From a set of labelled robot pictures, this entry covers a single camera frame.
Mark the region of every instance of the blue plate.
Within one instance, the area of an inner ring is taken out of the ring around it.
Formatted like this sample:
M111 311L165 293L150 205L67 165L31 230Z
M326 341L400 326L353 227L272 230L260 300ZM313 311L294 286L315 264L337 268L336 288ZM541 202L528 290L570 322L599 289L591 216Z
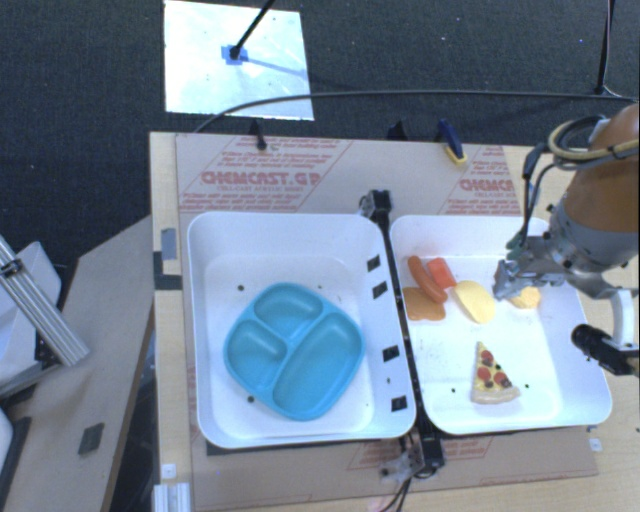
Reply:
M360 328L297 284L279 283L242 312L224 343L229 373L273 410L300 421L326 413L364 357Z

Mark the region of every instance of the dark floor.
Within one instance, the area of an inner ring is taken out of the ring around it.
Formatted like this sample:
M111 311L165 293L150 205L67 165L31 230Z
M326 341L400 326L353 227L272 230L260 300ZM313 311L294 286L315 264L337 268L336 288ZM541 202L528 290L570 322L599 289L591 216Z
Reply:
M262 6L261 0L213 2ZM477 89L589 94L606 0L279 0L301 13L312 92ZM615 7L607 84L638 96L640 3ZM164 111L161 0L0 3L0 233L67 264L149 213L147 134L192 131ZM430 140L446 116L467 142L534 144L559 122L624 103L500 96L317 100L314 122L267 133L383 138L404 119ZM248 118L209 131L242 133Z

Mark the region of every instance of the toy sausage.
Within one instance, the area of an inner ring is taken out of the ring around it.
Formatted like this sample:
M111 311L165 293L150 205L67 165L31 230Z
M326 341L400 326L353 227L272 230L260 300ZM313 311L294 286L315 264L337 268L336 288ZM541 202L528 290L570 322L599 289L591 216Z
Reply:
M434 280L429 277L429 274L427 274L427 271L422 266L420 258L417 256L410 256L407 263L409 265L409 272L411 272L411 276L431 300L438 304L442 304L447 300L447 292L440 288Z

